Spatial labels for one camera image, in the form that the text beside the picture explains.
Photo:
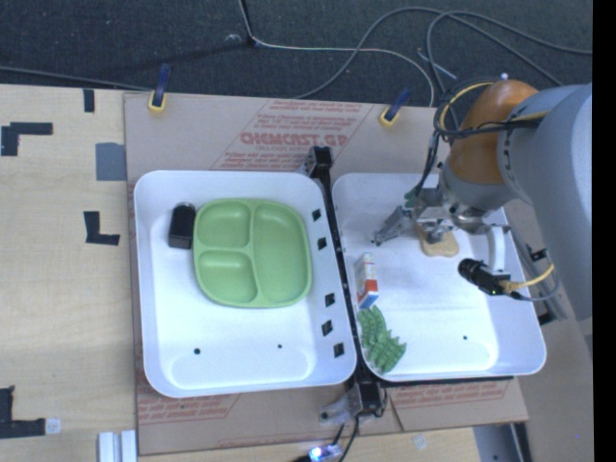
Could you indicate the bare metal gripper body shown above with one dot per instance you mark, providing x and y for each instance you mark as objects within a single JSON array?
[{"x": 445, "y": 210}]

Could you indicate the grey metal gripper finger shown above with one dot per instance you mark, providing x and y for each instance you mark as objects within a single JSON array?
[
  {"x": 392, "y": 226},
  {"x": 437, "y": 233}
]

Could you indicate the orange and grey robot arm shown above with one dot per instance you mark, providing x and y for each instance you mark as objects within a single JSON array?
[{"x": 553, "y": 161}]

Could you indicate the beige biscuit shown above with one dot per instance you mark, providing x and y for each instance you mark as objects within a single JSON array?
[{"x": 440, "y": 248}]

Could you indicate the white and red carton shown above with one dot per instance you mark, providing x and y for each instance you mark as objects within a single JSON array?
[{"x": 367, "y": 279}]

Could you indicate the thin black rod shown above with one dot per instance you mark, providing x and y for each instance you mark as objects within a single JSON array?
[{"x": 342, "y": 267}]

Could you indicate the white plastic tray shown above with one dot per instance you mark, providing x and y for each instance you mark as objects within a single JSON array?
[
  {"x": 240, "y": 344},
  {"x": 433, "y": 315}
]

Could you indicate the green pea pods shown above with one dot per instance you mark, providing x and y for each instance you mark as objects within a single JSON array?
[{"x": 382, "y": 342}]

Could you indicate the green divided plate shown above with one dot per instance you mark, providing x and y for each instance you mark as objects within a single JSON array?
[{"x": 269, "y": 238}]

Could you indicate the black bottle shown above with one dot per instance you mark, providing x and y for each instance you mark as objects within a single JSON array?
[{"x": 181, "y": 226}]

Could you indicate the brown cardboard board red print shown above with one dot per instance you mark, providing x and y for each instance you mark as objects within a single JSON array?
[{"x": 202, "y": 128}]

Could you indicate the black cylinder on white bracket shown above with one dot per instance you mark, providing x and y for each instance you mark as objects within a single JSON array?
[{"x": 479, "y": 272}]

